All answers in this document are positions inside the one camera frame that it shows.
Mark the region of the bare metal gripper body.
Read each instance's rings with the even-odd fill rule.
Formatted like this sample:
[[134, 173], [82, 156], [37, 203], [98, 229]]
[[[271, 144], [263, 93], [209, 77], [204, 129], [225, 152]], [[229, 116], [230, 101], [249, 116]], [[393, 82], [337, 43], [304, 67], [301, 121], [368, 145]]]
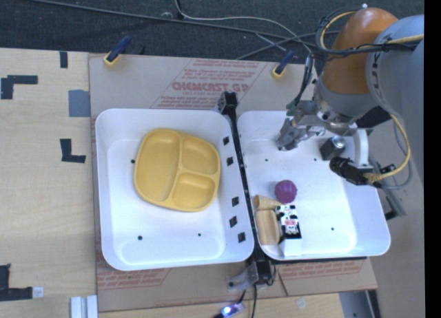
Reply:
[[325, 100], [300, 100], [290, 103], [292, 136], [320, 136], [330, 131], [339, 136], [350, 136], [358, 126], [356, 117], [341, 112]]

